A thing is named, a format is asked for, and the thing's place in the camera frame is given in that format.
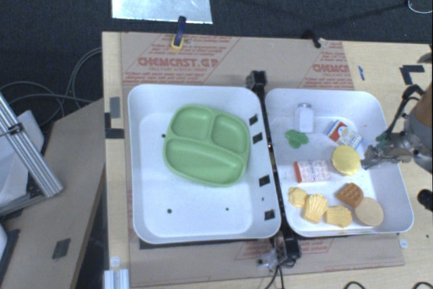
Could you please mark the thin black rod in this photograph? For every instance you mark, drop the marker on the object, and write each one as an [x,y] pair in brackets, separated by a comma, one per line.
[270,145]

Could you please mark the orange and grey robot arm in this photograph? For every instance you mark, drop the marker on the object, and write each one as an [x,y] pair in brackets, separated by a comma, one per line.
[423,118]

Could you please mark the orange and white carton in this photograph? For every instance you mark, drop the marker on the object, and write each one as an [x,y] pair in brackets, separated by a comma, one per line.
[343,133]

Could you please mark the orange and white packet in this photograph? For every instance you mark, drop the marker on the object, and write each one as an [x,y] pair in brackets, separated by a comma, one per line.
[311,171]

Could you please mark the green divided plate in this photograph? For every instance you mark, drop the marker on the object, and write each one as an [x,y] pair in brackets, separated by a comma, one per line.
[203,155]

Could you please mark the yellow ridged toy chip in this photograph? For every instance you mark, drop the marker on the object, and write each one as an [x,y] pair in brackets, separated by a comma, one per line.
[315,208]
[297,197]
[338,216]

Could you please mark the brown cardboard board, red print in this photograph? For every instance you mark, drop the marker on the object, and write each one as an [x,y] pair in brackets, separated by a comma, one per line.
[209,61]

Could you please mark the green toy broccoli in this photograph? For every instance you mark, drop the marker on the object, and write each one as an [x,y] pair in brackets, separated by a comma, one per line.
[296,138]

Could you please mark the yellow round toy burger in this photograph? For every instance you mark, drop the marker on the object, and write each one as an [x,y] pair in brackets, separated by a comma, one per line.
[345,159]

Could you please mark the white plastic tray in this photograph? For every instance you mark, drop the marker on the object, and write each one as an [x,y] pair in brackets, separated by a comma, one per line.
[385,186]
[203,213]

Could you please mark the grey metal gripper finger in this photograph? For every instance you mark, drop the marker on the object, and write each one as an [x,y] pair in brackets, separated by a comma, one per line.
[372,164]
[371,151]

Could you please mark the tan round toy biscuit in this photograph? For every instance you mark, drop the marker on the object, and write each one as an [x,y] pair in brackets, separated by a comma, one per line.
[369,212]

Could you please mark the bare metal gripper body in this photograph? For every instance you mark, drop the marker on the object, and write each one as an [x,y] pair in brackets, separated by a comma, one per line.
[400,152]

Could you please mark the brown toy waffle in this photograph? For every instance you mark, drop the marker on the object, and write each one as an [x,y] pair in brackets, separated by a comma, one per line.
[350,194]

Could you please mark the white bottle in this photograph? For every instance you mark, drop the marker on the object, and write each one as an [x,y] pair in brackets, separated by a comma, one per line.
[304,120]

